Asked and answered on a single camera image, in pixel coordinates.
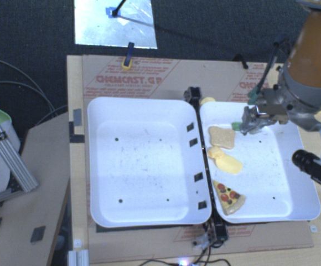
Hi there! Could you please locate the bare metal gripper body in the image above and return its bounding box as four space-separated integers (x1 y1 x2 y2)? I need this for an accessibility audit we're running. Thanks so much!
256 89 321 130

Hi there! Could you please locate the tan toy bread slice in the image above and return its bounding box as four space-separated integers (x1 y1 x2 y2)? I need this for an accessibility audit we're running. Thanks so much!
208 125 236 151

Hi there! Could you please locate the pale yellow toy food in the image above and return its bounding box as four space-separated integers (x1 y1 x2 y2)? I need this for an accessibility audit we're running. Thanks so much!
206 146 244 176

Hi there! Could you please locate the white plastic tray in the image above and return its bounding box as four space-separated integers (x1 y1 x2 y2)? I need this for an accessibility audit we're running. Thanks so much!
199 101 321 224
87 96 213 229

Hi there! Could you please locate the thin black rod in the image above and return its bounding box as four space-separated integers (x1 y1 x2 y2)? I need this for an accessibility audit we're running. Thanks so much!
193 98 221 234

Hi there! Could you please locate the toy pizza slice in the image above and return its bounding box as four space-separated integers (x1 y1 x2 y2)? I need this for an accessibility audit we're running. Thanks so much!
212 179 247 216

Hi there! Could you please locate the brown cardboard board, red print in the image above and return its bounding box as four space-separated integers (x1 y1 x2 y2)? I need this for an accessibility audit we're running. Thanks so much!
81 54 315 257

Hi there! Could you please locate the black cylinder on white bracket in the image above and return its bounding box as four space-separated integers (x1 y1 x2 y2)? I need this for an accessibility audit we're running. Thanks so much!
292 123 321 187

